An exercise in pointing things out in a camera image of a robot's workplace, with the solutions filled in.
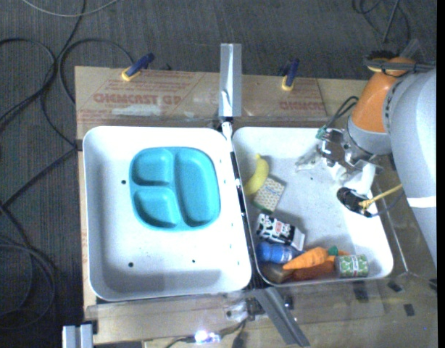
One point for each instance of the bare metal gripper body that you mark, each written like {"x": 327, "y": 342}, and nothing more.
{"x": 339, "y": 147}

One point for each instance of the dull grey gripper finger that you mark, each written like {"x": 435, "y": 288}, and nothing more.
{"x": 308, "y": 160}
{"x": 339, "y": 175}

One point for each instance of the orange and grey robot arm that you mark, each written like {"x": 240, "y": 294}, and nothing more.
{"x": 411, "y": 122}

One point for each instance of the white plastic tray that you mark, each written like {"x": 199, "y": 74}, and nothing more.
{"x": 316, "y": 209}
{"x": 110, "y": 209}

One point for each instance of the yellow banana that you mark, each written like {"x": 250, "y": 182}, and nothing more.
{"x": 258, "y": 174}

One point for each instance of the beige packet with blue print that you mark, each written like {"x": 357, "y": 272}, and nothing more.
{"x": 269, "y": 194}

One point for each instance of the black and white milk carton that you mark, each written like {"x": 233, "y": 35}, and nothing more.
{"x": 277, "y": 229}

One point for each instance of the orange carrot with green top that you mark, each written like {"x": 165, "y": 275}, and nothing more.
{"x": 309, "y": 259}

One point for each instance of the green and white can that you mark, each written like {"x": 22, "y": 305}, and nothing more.
{"x": 352, "y": 265}

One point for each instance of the blue bottle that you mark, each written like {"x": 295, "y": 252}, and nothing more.
{"x": 275, "y": 253}

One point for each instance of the blue divided plate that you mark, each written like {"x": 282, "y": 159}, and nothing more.
{"x": 193, "y": 183}

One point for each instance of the brown cardboard board red print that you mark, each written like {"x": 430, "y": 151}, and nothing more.
{"x": 142, "y": 96}

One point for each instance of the black cylinder on white bracket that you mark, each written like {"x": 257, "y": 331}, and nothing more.
{"x": 349, "y": 198}

